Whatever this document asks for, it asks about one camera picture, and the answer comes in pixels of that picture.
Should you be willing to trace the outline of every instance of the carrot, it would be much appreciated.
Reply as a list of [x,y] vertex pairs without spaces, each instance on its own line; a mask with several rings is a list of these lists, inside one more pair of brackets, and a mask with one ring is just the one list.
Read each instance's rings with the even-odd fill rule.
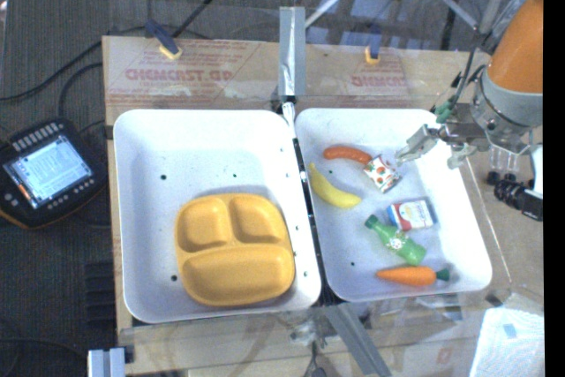
[[365,151],[354,147],[327,147],[324,149],[323,154],[326,159],[351,159],[352,161],[361,162],[364,165],[367,165],[373,159],[373,157]]
[[383,280],[409,284],[410,286],[429,286],[430,284],[434,284],[438,279],[444,281],[449,279],[449,271],[446,268],[439,272],[434,272],[433,269],[428,266],[387,268],[379,270],[375,275]]

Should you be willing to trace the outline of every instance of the white tray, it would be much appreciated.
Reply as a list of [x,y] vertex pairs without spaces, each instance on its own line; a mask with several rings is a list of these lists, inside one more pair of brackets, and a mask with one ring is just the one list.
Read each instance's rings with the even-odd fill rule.
[[[304,309],[320,271],[290,129],[256,110],[130,110],[114,125],[124,300],[147,323]],[[173,227],[194,198],[251,192],[273,201],[289,227],[295,281],[279,298],[243,308],[200,305],[178,274]]]
[[[334,185],[354,192],[363,201],[350,210],[333,207],[312,193],[320,238],[321,257],[328,284],[350,302],[384,298],[453,293],[484,289],[492,266],[478,229],[459,170],[450,170],[448,146],[440,142],[428,154],[397,168],[402,180],[381,193],[362,172],[362,165],[346,160],[326,160],[322,152],[332,145],[350,145],[370,155],[383,154],[391,162],[395,151],[422,125],[436,126],[435,116],[419,109],[306,109],[296,121],[300,148],[307,166],[314,162]],[[391,224],[386,209],[391,203],[425,197],[437,223],[409,236],[427,249],[422,265],[436,271],[453,269],[450,282],[424,288],[389,283],[375,277],[381,268],[405,265],[367,229],[365,220],[375,214]]]

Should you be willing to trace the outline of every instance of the screen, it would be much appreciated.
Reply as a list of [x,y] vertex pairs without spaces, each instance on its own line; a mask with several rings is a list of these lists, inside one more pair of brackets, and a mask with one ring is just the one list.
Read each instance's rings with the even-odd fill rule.
[[64,135],[5,164],[4,169],[33,208],[93,174]]

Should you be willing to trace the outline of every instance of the floor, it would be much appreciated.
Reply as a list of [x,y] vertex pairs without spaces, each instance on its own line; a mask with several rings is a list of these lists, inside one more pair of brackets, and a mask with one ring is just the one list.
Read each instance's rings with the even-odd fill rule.
[[[143,35],[147,15],[177,27],[190,11],[205,0],[9,0],[3,12],[5,25],[3,68],[0,72],[0,138],[55,115],[70,118],[83,137],[105,161],[102,87],[104,34]],[[313,12],[320,0],[211,0],[230,8],[275,11],[302,4]],[[342,0],[320,19],[318,26],[338,25],[338,34],[324,36],[343,42],[351,27],[355,0]],[[510,0],[502,0],[501,5]],[[480,18],[487,0],[459,0]],[[391,45],[417,49],[468,50],[475,36],[456,20],[446,42],[448,10],[437,0],[409,5],[412,22],[386,24]],[[379,11],[364,10],[353,26],[366,26]],[[226,34],[231,39],[271,40],[273,29],[234,23],[213,30],[212,21],[196,18],[184,37]],[[541,139],[542,131],[537,131]],[[508,270],[512,289],[544,304],[543,223],[535,222],[495,199],[483,177],[489,170],[487,155],[473,156],[478,186],[490,216],[495,240],[502,249],[502,266]],[[520,162],[519,180],[531,178],[527,159]],[[89,266],[111,260],[108,193],[104,192],[83,211],[41,231],[22,230],[0,220],[0,340],[21,341],[0,348],[0,374],[80,375],[86,351],[108,348],[116,341],[112,320],[101,315],[88,320]]]

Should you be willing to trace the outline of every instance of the banana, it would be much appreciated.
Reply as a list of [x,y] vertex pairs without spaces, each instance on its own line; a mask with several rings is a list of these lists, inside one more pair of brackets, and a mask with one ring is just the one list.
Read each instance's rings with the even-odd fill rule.
[[354,207],[361,202],[361,199],[349,192],[344,192],[343,190],[334,187],[327,179],[322,175],[313,162],[308,165],[310,173],[310,184],[312,185],[312,190],[316,195],[322,198],[327,203],[348,209]]

